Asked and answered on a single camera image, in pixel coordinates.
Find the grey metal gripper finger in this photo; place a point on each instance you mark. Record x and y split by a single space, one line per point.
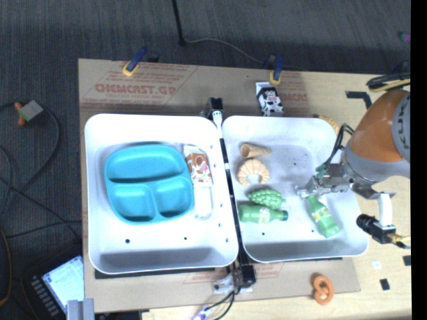
305 188
313 196

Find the yellow corn cob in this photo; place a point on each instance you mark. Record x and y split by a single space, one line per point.
331 122

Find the white cow print carton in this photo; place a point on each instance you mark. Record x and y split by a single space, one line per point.
270 100

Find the green bottle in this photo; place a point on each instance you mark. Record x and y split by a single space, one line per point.
323 217
258 213

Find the blue divided plate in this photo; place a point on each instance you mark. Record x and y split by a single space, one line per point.
146 182

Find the orange carrot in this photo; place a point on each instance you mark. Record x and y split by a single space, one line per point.
20 120

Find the tan ice cream cone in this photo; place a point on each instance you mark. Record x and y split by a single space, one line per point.
251 150

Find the black cylinder on white bracket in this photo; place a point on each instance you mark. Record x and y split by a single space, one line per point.
375 227

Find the tan croissant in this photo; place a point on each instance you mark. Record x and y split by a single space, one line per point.
253 168

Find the orange pretzel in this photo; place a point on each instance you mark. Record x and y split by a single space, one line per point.
323 288

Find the grey and green cube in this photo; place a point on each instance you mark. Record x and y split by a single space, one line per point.
31 110

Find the white plastic tray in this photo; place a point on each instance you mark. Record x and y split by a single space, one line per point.
156 248
297 138

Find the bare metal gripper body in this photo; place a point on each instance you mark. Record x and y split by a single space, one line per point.
335 178

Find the brown and white carton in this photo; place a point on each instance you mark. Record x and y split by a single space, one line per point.
199 168

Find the green grapes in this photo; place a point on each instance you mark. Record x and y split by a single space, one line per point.
267 198

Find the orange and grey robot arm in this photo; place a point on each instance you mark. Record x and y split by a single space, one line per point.
377 135

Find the brown cardboard board red print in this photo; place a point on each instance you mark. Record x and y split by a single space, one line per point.
140 88

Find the thin black and white rod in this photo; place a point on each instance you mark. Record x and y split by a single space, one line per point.
230 185

